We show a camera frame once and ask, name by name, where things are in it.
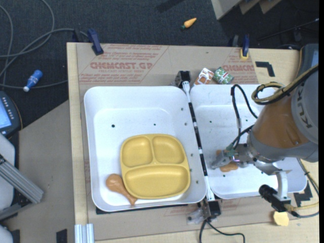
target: blue clamp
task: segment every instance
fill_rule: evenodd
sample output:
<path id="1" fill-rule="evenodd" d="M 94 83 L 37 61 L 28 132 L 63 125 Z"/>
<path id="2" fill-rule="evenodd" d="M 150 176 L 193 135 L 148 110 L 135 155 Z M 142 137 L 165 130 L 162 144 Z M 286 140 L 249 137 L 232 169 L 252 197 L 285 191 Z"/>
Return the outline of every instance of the blue clamp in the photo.
<path id="1" fill-rule="evenodd" d="M 250 36 L 246 34 L 244 36 L 242 49 L 240 50 L 240 57 L 243 60 L 247 60 L 247 58 L 249 57 L 249 45 L 250 45 Z"/>
<path id="2" fill-rule="evenodd" d="M 93 43 L 92 50 L 96 55 L 103 54 L 103 50 L 100 46 L 98 34 L 94 29 L 88 29 L 88 39 Z"/>

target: white tray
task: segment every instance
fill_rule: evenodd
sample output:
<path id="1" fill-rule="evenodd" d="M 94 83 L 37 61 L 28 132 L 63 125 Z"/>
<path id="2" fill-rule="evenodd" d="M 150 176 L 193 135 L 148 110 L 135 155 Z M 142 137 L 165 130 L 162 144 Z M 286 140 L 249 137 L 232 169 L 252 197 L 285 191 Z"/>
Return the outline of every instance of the white tray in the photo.
<path id="1" fill-rule="evenodd" d="M 209 163 L 215 157 L 216 150 L 225 149 L 237 136 L 236 116 L 230 95 L 231 87 L 232 85 L 199 85 L 194 86 L 190 91 L 211 190 L 223 199 L 258 196 L 259 187 L 263 184 L 277 190 L 276 176 L 263 174 L 253 165 L 227 173 L 221 172 L 220 169 L 210 169 Z M 251 94 L 257 85 L 241 85 L 241 87 L 249 99 L 253 112 L 259 115 L 263 106 L 255 104 L 251 99 Z M 260 97 L 271 94 L 273 90 L 266 89 Z M 256 119 L 249 112 L 239 89 L 235 89 L 235 98 L 243 131 L 254 124 Z M 240 143 L 246 140 L 247 135 L 244 135 Z M 304 190 L 306 177 L 296 158 L 286 157 L 285 160 L 276 162 L 275 166 L 283 170 L 292 170 L 288 173 L 289 192 Z"/>
<path id="2" fill-rule="evenodd" d="M 93 87 L 84 97 L 92 199 L 106 212 L 197 203 L 206 195 L 198 145 L 188 101 L 176 87 Z M 138 199 L 134 206 L 110 191 L 105 181 L 121 175 L 119 151 L 128 137 L 168 134 L 182 143 L 191 170 L 189 189 L 165 199 Z"/>

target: cardboard sheet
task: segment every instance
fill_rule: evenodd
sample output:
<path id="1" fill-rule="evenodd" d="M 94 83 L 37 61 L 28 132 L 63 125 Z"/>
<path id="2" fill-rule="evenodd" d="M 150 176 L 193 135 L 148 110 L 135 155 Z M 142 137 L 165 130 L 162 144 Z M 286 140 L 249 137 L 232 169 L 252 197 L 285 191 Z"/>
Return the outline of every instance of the cardboard sheet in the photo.
<path id="1" fill-rule="evenodd" d="M 250 50 L 251 56 L 245 61 L 239 57 L 240 48 L 230 47 L 103 44 L 102 48 L 104 54 L 95 56 L 91 44 L 76 44 L 88 222 L 94 224 L 95 240 L 199 229 L 200 224 L 189 225 L 186 219 L 189 213 L 197 209 L 197 204 L 131 212 L 98 212 L 91 197 L 89 150 L 83 106 L 85 92 L 99 85 L 172 85 L 179 71 L 190 71 L 192 84 L 204 67 L 216 70 L 220 66 L 234 76 L 232 84 L 258 84 L 264 80 L 268 82 L 278 78 L 287 84 L 295 75 L 298 61 L 291 60 L 290 67 L 293 71 L 282 72 L 279 66 L 282 64 L 281 59 L 286 60 L 287 52 L 284 50 L 282 53 L 278 53 L 278 50 L 266 50 L 263 55 Z M 256 67 L 254 54 L 256 60 L 268 61 L 275 73 L 274 78 L 269 77 L 266 68 Z M 217 219 L 218 227 L 272 221 L 272 207 L 259 196 L 218 201 L 222 210 L 222 215 Z"/>

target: yellow plate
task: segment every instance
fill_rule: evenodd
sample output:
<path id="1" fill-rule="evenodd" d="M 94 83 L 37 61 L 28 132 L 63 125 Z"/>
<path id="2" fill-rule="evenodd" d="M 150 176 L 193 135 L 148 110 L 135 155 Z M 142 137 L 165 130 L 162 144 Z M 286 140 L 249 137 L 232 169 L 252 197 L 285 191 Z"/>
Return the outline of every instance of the yellow plate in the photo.
<path id="1" fill-rule="evenodd" d="M 181 142 L 166 134 L 145 134 L 126 139 L 120 166 L 127 191 L 141 199 L 159 199 L 184 193 L 190 170 Z"/>

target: black cable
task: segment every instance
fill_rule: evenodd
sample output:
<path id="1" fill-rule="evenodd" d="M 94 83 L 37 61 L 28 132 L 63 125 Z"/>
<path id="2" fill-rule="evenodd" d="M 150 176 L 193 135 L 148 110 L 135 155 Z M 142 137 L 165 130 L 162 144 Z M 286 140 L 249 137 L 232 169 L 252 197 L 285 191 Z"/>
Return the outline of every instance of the black cable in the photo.
<path id="1" fill-rule="evenodd" d="M 302 170 L 305 172 L 305 176 L 307 176 L 308 180 L 310 181 L 311 185 L 313 186 L 315 192 L 317 193 L 317 196 L 319 198 L 319 190 L 317 188 L 317 186 L 315 185 L 313 179 L 311 178 L 311 176 L 309 175 L 309 172 L 305 169 L 304 165 L 301 163 L 301 160 L 298 159 L 299 165 L 301 166 Z M 314 217 L 316 215 L 319 214 L 319 211 L 317 211 L 316 213 L 313 214 L 309 214 L 309 215 L 300 215 L 297 212 L 291 212 L 291 214 L 297 218 L 310 218 L 310 217 Z"/>
<path id="2" fill-rule="evenodd" d="M 202 235 L 203 235 L 203 230 L 204 230 L 204 227 L 205 227 L 205 225 L 206 225 L 206 220 L 204 220 L 203 222 L 202 222 L 202 225 L 201 225 L 201 227 L 200 227 L 200 231 L 199 231 L 199 243 L 202 243 L 202 241 L 201 241 L 201 237 L 202 237 Z"/>
<path id="3" fill-rule="evenodd" d="M 298 11 L 302 11 L 302 12 L 304 12 L 304 13 L 319 13 L 319 11 L 318 10 L 306 10 L 306 9 L 303 9 L 303 8 L 301 8 L 301 7 L 298 7 L 298 6 L 296 6 L 295 4 L 294 4 L 294 2 L 292 1 L 292 0 L 287 0 L 290 4 L 291 4 L 291 6 L 293 7 L 293 8 L 295 8 L 296 10 L 298 10 Z"/>
<path id="4" fill-rule="evenodd" d="M 237 141 L 237 140 L 239 140 L 240 139 L 240 137 L 244 134 L 244 133 L 246 133 L 246 132 L 248 132 L 250 129 L 252 129 L 252 127 L 253 127 L 253 125 L 251 125 L 251 126 L 249 126 L 249 127 L 247 127 L 244 131 L 242 131 L 233 141 L 232 141 L 232 144 L 234 145 L 235 144 L 235 142 Z"/>
<path id="5" fill-rule="evenodd" d="M 291 87 L 289 87 L 289 89 L 284 90 L 284 92 L 282 92 L 282 90 L 285 89 L 286 87 L 282 87 L 281 84 L 276 83 L 276 82 L 269 83 L 269 84 L 272 84 L 272 85 L 268 84 L 266 88 L 269 88 L 269 87 L 280 88 L 281 89 L 281 94 L 279 96 L 275 97 L 272 100 L 264 101 L 264 102 L 255 101 L 255 103 L 259 104 L 259 105 L 267 105 L 267 104 L 279 101 L 283 97 L 288 96 L 291 93 L 291 91 L 293 91 L 299 84 L 306 81 L 309 78 L 309 76 L 311 76 L 316 71 L 318 71 L 318 65 L 316 65 L 316 66 L 312 67 L 311 69 L 309 69 L 307 74 L 305 74 L 300 80 L 298 80 L 298 82 L 294 83 Z M 256 89 L 257 92 L 255 93 L 253 98 L 259 99 L 258 98 L 258 93 L 263 91 L 263 89 L 265 88 L 265 87 L 262 88 L 262 86 L 264 86 L 264 85 L 260 85 L 260 86 L 257 87 L 257 89 Z"/>
<path id="6" fill-rule="evenodd" d="M 251 109 L 251 106 L 250 106 L 250 103 L 249 103 L 249 101 L 248 101 L 247 95 L 245 94 L 243 88 L 242 88 L 240 85 L 238 85 L 238 84 L 234 84 L 234 85 L 231 87 L 231 96 L 232 96 L 232 104 L 233 104 L 233 108 L 234 108 L 235 115 L 236 115 L 236 120 L 237 120 L 238 122 L 240 122 L 240 116 L 239 116 L 238 108 L 237 108 L 237 105 L 236 105 L 236 99 L 235 99 L 235 88 L 238 88 L 238 89 L 242 92 L 242 94 L 243 94 L 243 96 L 244 96 L 244 99 L 245 99 L 245 102 L 246 102 L 246 104 L 247 104 L 247 107 L 248 107 L 250 113 L 254 116 L 254 118 L 258 118 L 258 116 L 257 116 L 257 115 L 253 112 L 253 110 Z M 235 143 L 235 145 L 234 145 L 234 147 L 233 147 L 234 149 L 237 148 L 237 146 L 238 146 L 238 144 L 239 144 L 240 137 L 241 137 L 241 135 L 240 135 L 240 133 L 241 133 L 241 123 L 239 123 L 238 126 L 239 126 L 239 127 L 238 127 L 238 136 L 237 136 L 236 143 Z"/>
<path id="7" fill-rule="evenodd" d="M 277 47 L 277 49 L 288 49 L 288 50 L 301 50 L 302 46 L 301 45 L 296 45 L 296 44 L 282 44 Z"/>
<path id="8" fill-rule="evenodd" d="M 217 231 L 218 233 L 225 235 L 225 236 L 237 236 L 240 235 L 243 237 L 243 243 L 245 243 L 245 236 L 243 233 L 224 233 L 220 230 L 218 230 L 217 228 L 215 228 L 209 221 L 207 221 L 207 223 L 209 224 L 209 226 L 211 226 L 215 231 Z"/>
<path id="9" fill-rule="evenodd" d="M 218 233 L 222 234 L 222 235 L 225 235 L 225 236 L 237 236 L 237 235 L 240 235 L 243 237 L 243 243 L 245 243 L 245 236 L 243 233 L 224 233 L 220 230 L 218 230 L 217 228 L 215 228 L 209 220 L 205 219 L 203 222 L 202 222 L 202 225 L 200 227 L 200 231 L 199 231 L 199 243 L 202 243 L 202 240 L 201 240 L 201 237 L 203 235 L 203 230 L 204 230 L 204 227 L 206 225 L 206 223 L 209 224 L 209 226 L 211 226 L 215 231 L 217 231 Z"/>

